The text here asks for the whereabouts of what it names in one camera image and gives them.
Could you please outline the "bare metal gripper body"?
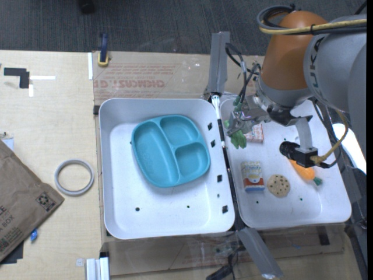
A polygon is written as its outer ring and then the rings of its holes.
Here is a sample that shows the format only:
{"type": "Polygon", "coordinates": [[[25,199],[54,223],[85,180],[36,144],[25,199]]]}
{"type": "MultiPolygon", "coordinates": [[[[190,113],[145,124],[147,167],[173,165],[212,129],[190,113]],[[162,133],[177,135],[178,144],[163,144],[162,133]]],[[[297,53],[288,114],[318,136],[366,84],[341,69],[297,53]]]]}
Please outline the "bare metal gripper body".
{"type": "Polygon", "coordinates": [[[233,102],[234,110],[230,113],[230,118],[235,117],[241,124],[241,121],[251,121],[252,125],[261,122],[268,123],[272,119],[266,111],[267,107],[262,103],[257,95],[238,96],[233,102]]]}

